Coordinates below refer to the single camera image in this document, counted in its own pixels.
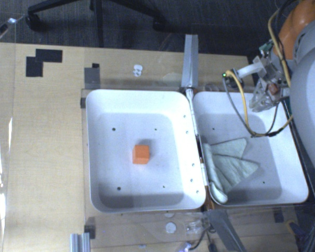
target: table surface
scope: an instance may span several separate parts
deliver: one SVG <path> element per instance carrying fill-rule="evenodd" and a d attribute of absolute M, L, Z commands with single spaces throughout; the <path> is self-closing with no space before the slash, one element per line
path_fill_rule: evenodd
<path fill-rule="evenodd" d="M 8 45 L 0 44 L 2 53 Z M 43 77 L 26 77 L 26 57 L 34 57 L 40 48 L 63 50 L 62 63 L 45 62 Z M 69 251 L 70 234 L 84 231 L 90 203 L 86 197 L 80 98 L 84 68 L 92 63 L 100 64 L 101 81 L 105 83 L 137 85 L 140 78 L 135 78 L 132 70 L 134 64 L 141 64 L 142 79 L 160 85 L 179 80 L 183 54 L 16 45 L 4 251 Z M 199 82 L 220 86 L 222 72 L 245 65 L 246 57 L 200 54 Z M 246 86 L 251 85 L 248 78 Z M 291 208 L 282 211 L 285 221 L 296 220 Z M 174 216 L 180 222 L 176 223 L 177 230 L 184 233 L 185 216 Z M 177 238 L 161 239 L 166 235 L 164 221 L 169 219 L 164 214 L 144 214 L 140 218 L 118 215 L 114 219 L 96 213 L 96 218 L 106 226 L 99 232 L 104 234 L 100 243 L 92 243 L 92 251 L 176 251 L 182 243 L 177 234 Z M 272 211 L 246 210 L 232 215 L 231 220 L 248 251 L 297 251 L 294 236 L 284 223 L 275 223 Z M 219 251 L 225 251 L 218 235 L 213 238 Z M 207 242 L 197 251 L 207 251 Z"/>

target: yellow cable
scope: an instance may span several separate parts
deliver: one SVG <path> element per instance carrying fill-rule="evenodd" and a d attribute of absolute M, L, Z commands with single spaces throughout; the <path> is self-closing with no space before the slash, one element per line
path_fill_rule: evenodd
<path fill-rule="evenodd" d="M 244 94 L 243 87 L 242 87 L 242 85 L 240 84 L 240 82 L 239 82 L 238 78 L 236 77 L 236 75 L 235 75 L 232 71 L 227 70 L 227 71 L 225 72 L 225 75 L 226 75 L 227 77 L 232 77 L 232 78 L 235 80 L 235 82 L 236 82 L 236 84 L 237 84 L 237 86 L 238 86 L 238 89 L 239 89 L 239 92 L 240 92 L 240 95 L 241 95 L 241 99 L 242 99 L 242 101 L 243 101 L 244 119 L 245 119 L 245 123 L 246 123 L 247 128 L 250 130 L 250 132 L 253 133 L 253 136 L 256 136 L 256 137 L 260 137 L 260 136 L 262 136 L 262 137 L 264 136 L 264 137 L 265 137 L 265 136 L 267 136 L 267 135 L 264 134 L 264 133 L 256 133 L 255 131 L 253 131 L 253 130 L 251 129 L 251 127 L 250 127 L 250 125 L 249 125 L 249 123 L 248 123 L 247 104 L 246 104 L 246 100 L 245 100 L 245 94 Z M 283 129 L 292 121 L 292 119 L 293 119 L 293 115 L 290 116 L 290 118 L 287 120 L 287 122 L 286 122 L 279 130 L 283 130 Z"/>
<path fill-rule="evenodd" d="M 274 14 L 269 18 L 267 26 L 268 26 L 269 34 L 271 35 L 272 41 L 274 43 L 275 49 L 277 50 L 277 53 L 278 53 L 285 77 L 286 77 L 287 85 L 290 87 L 290 76 L 289 76 L 287 62 L 284 60 L 284 57 L 281 53 L 278 41 L 274 36 L 272 25 L 271 25 L 274 17 L 278 14 L 278 12 L 279 12 L 279 10 L 275 11 Z"/>

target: black floor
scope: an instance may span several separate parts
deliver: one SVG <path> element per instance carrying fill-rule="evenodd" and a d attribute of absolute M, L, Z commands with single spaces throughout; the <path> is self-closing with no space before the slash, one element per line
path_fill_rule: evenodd
<path fill-rule="evenodd" d="M 0 24 L 25 14 L 44 0 L 0 0 Z M 136 0 L 159 10 L 167 20 L 164 32 L 152 29 L 152 18 L 103 2 L 104 46 L 108 48 L 183 51 L 184 34 L 199 34 L 201 53 L 247 55 L 269 39 L 267 20 L 284 0 Z M 17 42 L 97 47 L 97 31 L 89 0 L 38 15 L 46 32 L 18 24 Z"/>

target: black wheel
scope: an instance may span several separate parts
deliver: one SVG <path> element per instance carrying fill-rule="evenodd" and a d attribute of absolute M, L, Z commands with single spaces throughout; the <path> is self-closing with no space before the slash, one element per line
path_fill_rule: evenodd
<path fill-rule="evenodd" d="M 28 14 L 28 16 L 26 17 L 26 23 L 28 27 L 33 31 L 42 30 L 43 24 L 36 14 Z"/>
<path fill-rule="evenodd" d="M 156 31 L 162 31 L 164 30 L 166 26 L 166 20 L 164 17 L 160 16 L 160 17 L 154 17 L 153 20 L 153 29 Z"/>

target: orange cube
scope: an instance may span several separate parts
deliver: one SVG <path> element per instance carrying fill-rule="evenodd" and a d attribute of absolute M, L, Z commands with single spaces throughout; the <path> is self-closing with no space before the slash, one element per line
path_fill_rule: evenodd
<path fill-rule="evenodd" d="M 149 146 L 135 145 L 133 149 L 133 163 L 147 164 L 149 161 Z"/>

